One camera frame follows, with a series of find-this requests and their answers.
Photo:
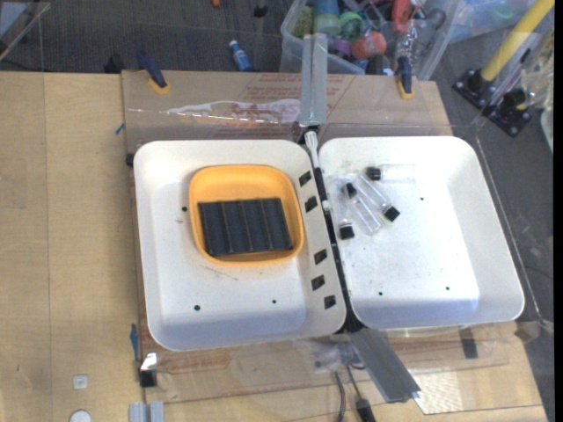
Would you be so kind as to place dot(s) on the yellow plate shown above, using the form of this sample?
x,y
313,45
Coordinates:
x,y
239,180

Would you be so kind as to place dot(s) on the black ribbed rectangular tray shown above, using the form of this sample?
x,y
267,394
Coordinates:
x,y
244,227

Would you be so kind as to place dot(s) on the clear plastic bottle black cap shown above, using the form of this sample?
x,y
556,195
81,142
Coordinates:
x,y
364,211
346,231
389,173
375,194

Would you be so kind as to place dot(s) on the white plastic tray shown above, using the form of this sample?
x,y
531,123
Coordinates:
x,y
228,301
422,262

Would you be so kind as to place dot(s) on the clear plastic storage bin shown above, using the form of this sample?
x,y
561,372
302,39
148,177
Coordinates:
x,y
492,2
308,53

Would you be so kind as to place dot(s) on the blue bottle white cap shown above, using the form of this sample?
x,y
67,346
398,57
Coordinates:
x,y
240,56

